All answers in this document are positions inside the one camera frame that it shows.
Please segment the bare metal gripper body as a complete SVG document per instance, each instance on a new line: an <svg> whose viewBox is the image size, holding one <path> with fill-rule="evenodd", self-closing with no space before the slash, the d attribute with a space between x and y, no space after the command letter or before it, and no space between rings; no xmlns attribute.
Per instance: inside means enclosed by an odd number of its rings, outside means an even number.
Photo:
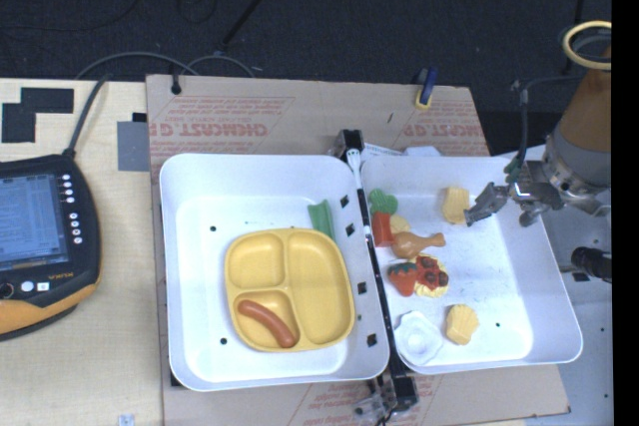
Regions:
<svg viewBox="0 0 639 426"><path fill-rule="evenodd" d="M520 161L508 165L510 196L523 205L546 205L548 211L573 207L591 216L611 213L605 188L586 182L561 161Z"/></svg>

